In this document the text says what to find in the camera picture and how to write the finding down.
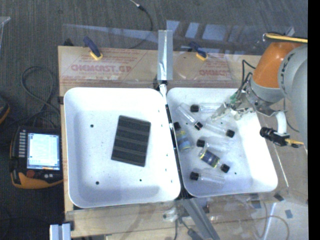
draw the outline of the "bottle cap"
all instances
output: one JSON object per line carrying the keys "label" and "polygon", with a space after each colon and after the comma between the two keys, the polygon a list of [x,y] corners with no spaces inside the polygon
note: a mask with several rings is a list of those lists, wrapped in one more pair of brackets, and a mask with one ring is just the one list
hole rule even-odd
{"label": "bottle cap", "polygon": [[226,165],[226,164],[223,164],[221,165],[220,167],[220,170],[223,171],[224,173],[227,173],[230,169],[230,166]]}
{"label": "bottle cap", "polygon": [[203,148],[205,146],[206,142],[203,139],[198,139],[196,142],[197,147]]}
{"label": "bottle cap", "polygon": [[198,131],[200,131],[201,128],[204,127],[204,125],[203,125],[202,123],[200,123],[200,122],[197,122],[197,123],[194,125],[194,127],[195,127]]}
{"label": "bottle cap", "polygon": [[199,173],[192,171],[190,173],[190,179],[194,180],[194,181],[197,181],[199,179]]}
{"label": "bottle cap", "polygon": [[190,111],[191,112],[199,112],[199,106],[198,105],[191,105],[191,107],[190,107]]}
{"label": "bottle cap", "polygon": [[174,122],[174,123],[173,123],[173,127],[174,127],[175,130],[179,130],[179,129],[181,128],[179,122]]}
{"label": "bottle cap", "polygon": [[233,130],[227,130],[225,135],[227,135],[230,138],[233,138],[235,136],[235,132]]}

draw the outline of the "blue and yellow clip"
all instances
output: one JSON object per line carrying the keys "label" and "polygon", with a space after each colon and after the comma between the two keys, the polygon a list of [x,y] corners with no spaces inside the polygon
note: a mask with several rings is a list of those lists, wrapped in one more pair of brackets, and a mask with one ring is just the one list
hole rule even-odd
{"label": "blue and yellow clip", "polygon": [[83,38],[83,42],[86,46],[88,46],[91,50],[90,55],[96,60],[99,61],[102,59],[103,54],[99,51],[96,44],[87,36]]}
{"label": "blue and yellow clip", "polygon": [[205,61],[207,58],[208,58],[208,54],[203,51],[203,50],[200,50],[200,45],[197,44],[196,42],[192,41],[189,43],[189,46],[192,48],[192,49],[195,49],[196,51],[196,56],[202,60],[202,61]]}

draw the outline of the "screen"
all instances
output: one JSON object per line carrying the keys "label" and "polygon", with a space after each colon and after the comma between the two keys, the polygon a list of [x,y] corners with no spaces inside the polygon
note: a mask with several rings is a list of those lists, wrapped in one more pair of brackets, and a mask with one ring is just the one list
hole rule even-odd
{"label": "screen", "polygon": [[28,169],[60,170],[59,135],[28,133]]}

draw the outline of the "floor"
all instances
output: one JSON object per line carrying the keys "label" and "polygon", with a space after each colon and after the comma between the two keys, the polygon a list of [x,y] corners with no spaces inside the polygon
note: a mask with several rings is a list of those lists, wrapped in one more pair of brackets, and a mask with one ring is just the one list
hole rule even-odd
{"label": "floor", "polygon": [[[97,39],[98,46],[156,50],[157,40],[146,31],[168,29],[173,31],[175,51],[188,50],[192,40],[207,52],[262,55],[267,47],[262,41],[265,32],[293,30],[296,37],[308,37],[308,0],[133,1],[141,4],[147,13],[137,9],[130,0],[0,0],[0,17],[11,18],[0,38],[0,95],[11,108],[5,124],[0,125],[1,240],[46,240],[49,239],[48,226],[64,221],[62,185],[42,191],[17,189],[11,183],[8,160],[9,143],[17,126],[17,123],[12,126],[10,123],[48,109],[43,102],[25,92],[21,78],[30,67],[41,67],[41,70],[30,72],[24,81],[32,93],[59,107],[57,46],[66,45],[67,39],[75,46],[83,46],[83,35],[78,33],[99,37],[103,28],[108,38]],[[296,127],[290,102],[287,107],[288,120]],[[46,114],[46,118],[57,126],[60,124],[54,113]],[[260,121],[276,127],[270,118]],[[30,123],[26,119],[19,122]],[[39,119],[38,122],[47,124],[47,120]],[[290,129],[289,133],[292,138],[301,138],[294,130]],[[259,196],[261,202],[266,200],[267,213],[263,215],[264,206],[261,205],[254,208],[250,216],[252,219],[267,218],[267,223],[262,219],[254,220],[253,225],[260,232],[253,236],[249,221],[235,219],[227,225],[213,218],[221,239],[309,238],[308,155],[303,148],[277,147],[270,143],[268,147],[274,154],[279,185],[276,195]],[[223,207],[224,212],[234,209],[229,201]],[[228,214],[224,217],[226,220],[230,219]],[[180,224],[178,229],[182,232],[183,228]],[[175,229],[170,230],[165,235],[159,232],[158,239],[174,239]],[[177,239],[186,239],[184,237],[185,234],[177,235]],[[138,236],[114,235],[107,239],[138,239]]]}

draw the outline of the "white surface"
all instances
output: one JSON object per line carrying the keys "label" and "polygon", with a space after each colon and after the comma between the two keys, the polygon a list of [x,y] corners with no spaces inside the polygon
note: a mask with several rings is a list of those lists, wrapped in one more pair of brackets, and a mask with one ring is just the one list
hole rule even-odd
{"label": "white surface", "polygon": [[[210,137],[214,134],[203,128],[196,130],[192,125],[186,124],[175,113],[180,103],[188,105],[200,103],[223,103],[234,94],[236,89],[224,88],[173,88],[168,91],[167,99],[172,121],[178,121],[192,138],[195,144],[200,137]],[[204,122],[210,113],[194,113]],[[222,188],[210,184],[203,184],[189,179],[191,171],[203,168],[211,168],[198,158],[200,147],[194,146],[188,152],[179,153],[179,161],[183,183],[186,190],[195,197],[212,197],[233,194],[246,194],[258,192],[270,192],[278,185],[277,174],[264,138],[260,136],[260,123],[256,113],[248,113],[242,119],[235,121],[231,114],[223,117],[218,123],[228,125],[235,130],[230,140],[229,152],[217,155],[222,163],[230,166],[228,173],[213,168],[217,173],[225,176],[225,184]]]}
{"label": "white surface", "polygon": [[[69,196],[76,206],[164,202],[179,195],[176,158],[159,92],[77,87],[65,94],[64,112]],[[151,123],[145,167],[111,160],[120,115]]]}

